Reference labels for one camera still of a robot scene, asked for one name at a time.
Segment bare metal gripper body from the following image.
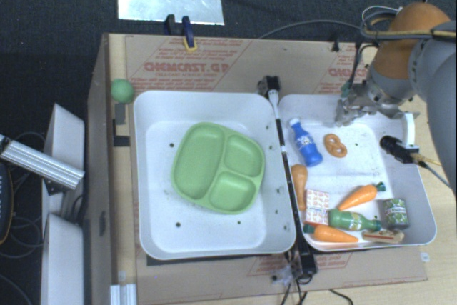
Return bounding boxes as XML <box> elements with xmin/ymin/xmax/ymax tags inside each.
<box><xmin>343</xmin><ymin>84</ymin><xmax>400</xmax><ymax>116</ymax></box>

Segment orange pretzel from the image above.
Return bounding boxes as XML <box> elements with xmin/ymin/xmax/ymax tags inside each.
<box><xmin>323</xmin><ymin>133</ymin><xmax>348</xmax><ymax>159</ymax></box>

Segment blue bottle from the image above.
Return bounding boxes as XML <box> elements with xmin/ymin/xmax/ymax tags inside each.
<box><xmin>288</xmin><ymin>117</ymin><xmax>324</xmax><ymax>168</ymax></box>

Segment white plastic tray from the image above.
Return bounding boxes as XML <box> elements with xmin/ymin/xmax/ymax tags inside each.
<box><xmin>133</xmin><ymin>89</ymin><xmax>298</xmax><ymax>261</ymax></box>
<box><xmin>277</xmin><ymin>93</ymin><xmax>438</xmax><ymax>253</ymax></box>

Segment thin black and white rod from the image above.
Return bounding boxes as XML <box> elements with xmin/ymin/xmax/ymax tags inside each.
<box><xmin>269</xmin><ymin>90</ymin><xmax>308</xmax><ymax>261</ymax></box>

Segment orange carrot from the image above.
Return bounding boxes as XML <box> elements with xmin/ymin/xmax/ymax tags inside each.
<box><xmin>336</xmin><ymin>181</ymin><xmax>387</xmax><ymax>212</ymax></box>
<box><xmin>303</xmin><ymin>223</ymin><xmax>360</xmax><ymax>244</ymax></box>

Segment white carton with red print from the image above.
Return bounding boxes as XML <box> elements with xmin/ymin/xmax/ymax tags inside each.
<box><xmin>304</xmin><ymin>189</ymin><xmax>331</xmax><ymax>226</ymax></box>

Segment green bottle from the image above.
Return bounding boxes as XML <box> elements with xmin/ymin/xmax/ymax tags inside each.
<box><xmin>327</xmin><ymin>208</ymin><xmax>383</xmax><ymax>232</ymax></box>

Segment green can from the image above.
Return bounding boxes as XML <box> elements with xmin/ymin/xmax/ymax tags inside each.
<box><xmin>382</xmin><ymin>197</ymin><xmax>410</xmax><ymax>230</ymax></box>

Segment tan hot dog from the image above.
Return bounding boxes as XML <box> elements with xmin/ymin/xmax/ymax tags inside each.
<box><xmin>361</xmin><ymin>229</ymin><xmax>406</xmax><ymax>245</ymax></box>

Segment green divided plate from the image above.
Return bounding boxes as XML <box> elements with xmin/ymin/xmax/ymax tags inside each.
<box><xmin>171</xmin><ymin>121</ymin><xmax>266</xmax><ymax>216</ymax></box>

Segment brown cardboard board red print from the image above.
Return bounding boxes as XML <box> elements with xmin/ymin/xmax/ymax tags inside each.
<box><xmin>124</xmin><ymin>34</ymin><xmax>428</xmax><ymax>301</ymax></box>

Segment green ball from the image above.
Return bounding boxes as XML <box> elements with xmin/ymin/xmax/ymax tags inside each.
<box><xmin>110</xmin><ymin>78</ymin><xmax>136</xmax><ymax>104</ymax></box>

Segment black cylinder on white bracket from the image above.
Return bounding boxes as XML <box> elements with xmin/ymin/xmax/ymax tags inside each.
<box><xmin>379</xmin><ymin>111</ymin><xmax>421</xmax><ymax>165</ymax></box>

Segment black block with thin wires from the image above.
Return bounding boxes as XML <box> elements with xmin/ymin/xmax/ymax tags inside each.
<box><xmin>297</xmin><ymin>251</ymin><xmax>319</xmax><ymax>278</ymax></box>
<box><xmin>257</xmin><ymin>75</ymin><xmax>283</xmax><ymax>98</ymax></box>

